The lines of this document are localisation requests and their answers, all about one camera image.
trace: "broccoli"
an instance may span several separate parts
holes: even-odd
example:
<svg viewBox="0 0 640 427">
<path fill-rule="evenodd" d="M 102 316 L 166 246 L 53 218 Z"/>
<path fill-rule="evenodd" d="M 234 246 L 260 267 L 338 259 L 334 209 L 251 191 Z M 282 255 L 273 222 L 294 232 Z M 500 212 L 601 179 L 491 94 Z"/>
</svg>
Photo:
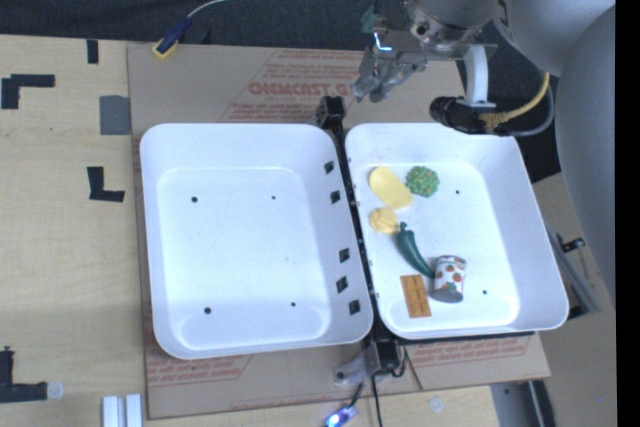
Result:
<svg viewBox="0 0 640 427">
<path fill-rule="evenodd" d="M 428 198 L 438 190 L 439 183 L 440 180 L 436 172 L 424 166 L 416 166 L 407 174 L 407 188 L 413 194 L 424 196 L 425 198 Z"/>
</svg>

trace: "empty white tray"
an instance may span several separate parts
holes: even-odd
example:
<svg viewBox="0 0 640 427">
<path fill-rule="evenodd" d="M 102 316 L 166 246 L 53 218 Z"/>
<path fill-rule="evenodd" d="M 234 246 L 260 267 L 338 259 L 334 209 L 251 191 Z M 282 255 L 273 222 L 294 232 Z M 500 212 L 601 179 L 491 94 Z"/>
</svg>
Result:
<svg viewBox="0 0 640 427">
<path fill-rule="evenodd" d="M 435 123 L 365 124 L 346 141 L 380 317 L 406 339 L 552 329 L 568 314 L 566 292 L 515 139 L 466 135 Z M 396 211 L 431 264 L 440 255 L 467 260 L 464 299 L 429 298 L 431 317 L 409 318 L 400 276 L 417 274 L 394 239 L 369 226 L 384 206 L 368 185 L 384 165 L 404 181 L 414 166 L 439 176 L 437 192 Z M 424 279 L 430 293 L 433 280 Z"/>
<path fill-rule="evenodd" d="M 373 322 L 336 149 L 308 125 L 142 138 L 153 327 L 182 359 L 350 343 Z"/>
</svg>

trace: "yellow cable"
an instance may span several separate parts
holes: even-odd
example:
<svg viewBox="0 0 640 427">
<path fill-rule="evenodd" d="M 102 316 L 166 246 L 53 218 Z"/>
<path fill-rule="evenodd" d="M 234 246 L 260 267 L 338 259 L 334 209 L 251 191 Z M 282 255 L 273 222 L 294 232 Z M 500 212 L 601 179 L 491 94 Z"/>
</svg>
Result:
<svg viewBox="0 0 640 427">
<path fill-rule="evenodd" d="M 542 84 L 540 84 L 540 90 L 538 91 L 536 96 L 534 96 L 529 102 L 524 104 L 522 107 L 519 107 L 512 111 L 507 111 L 507 112 L 492 112 L 492 113 L 486 112 L 486 113 L 480 114 L 478 118 L 481 121 L 484 121 L 487 127 L 494 128 L 498 126 L 500 123 L 506 123 L 507 121 L 512 120 L 513 118 L 516 118 L 524 114 L 525 112 L 530 111 L 540 103 L 540 100 L 542 100 L 544 98 L 544 95 L 547 93 L 547 89 L 549 88 L 549 78 L 550 77 L 548 72 L 546 71 L 542 72 Z"/>
</svg>

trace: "black tape marking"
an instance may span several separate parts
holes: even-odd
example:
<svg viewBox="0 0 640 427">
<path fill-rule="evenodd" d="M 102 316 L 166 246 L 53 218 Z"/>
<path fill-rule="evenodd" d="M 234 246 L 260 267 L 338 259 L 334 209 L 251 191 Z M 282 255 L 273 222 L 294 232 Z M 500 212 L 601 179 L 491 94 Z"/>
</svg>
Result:
<svg viewBox="0 0 640 427">
<path fill-rule="evenodd" d="M 100 97 L 100 135 L 129 135 L 131 107 L 124 96 Z"/>
<path fill-rule="evenodd" d="M 89 199 L 99 201 L 116 201 L 122 203 L 124 201 L 124 191 L 105 191 L 104 190 L 104 168 L 88 167 L 89 187 L 91 193 Z"/>
<path fill-rule="evenodd" d="M 100 53 L 98 52 L 98 40 L 87 40 L 87 63 L 98 64 L 100 60 Z"/>
<path fill-rule="evenodd" d="M 0 109 L 17 109 L 21 87 L 53 87 L 56 85 L 55 75 L 11 75 L 2 79 L 2 95 Z"/>
</svg>

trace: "white rectangular object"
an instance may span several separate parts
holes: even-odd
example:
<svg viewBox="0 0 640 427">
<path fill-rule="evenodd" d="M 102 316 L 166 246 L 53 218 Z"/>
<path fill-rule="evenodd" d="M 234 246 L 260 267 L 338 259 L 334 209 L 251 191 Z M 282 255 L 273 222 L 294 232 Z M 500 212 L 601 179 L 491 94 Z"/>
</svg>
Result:
<svg viewBox="0 0 640 427">
<path fill-rule="evenodd" d="M 515 139 L 435 123 L 364 124 L 349 131 L 346 149 L 380 317 L 393 333 L 412 340 L 515 333 L 566 320 L 566 292 Z M 409 317 L 400 276 L 417 272 L 394 238 L 368 222 L 384 206 L 368 185 L 382 165 L 402 181 L 415 166 L 437 173 L 436 193 L 414 195 L 396 211 L 398 221 L 432 268 L 441 255 L 467 261 L 460 303 L 431 298 L 433 280 L 425 278 L 430 317 Z"/>
<path fill-rule="evenodd" d="M 373 322 L 332 139 L 163 124 L 142 138 L 153 326 L 183 359 L 351 343 Z"/>
</svg>

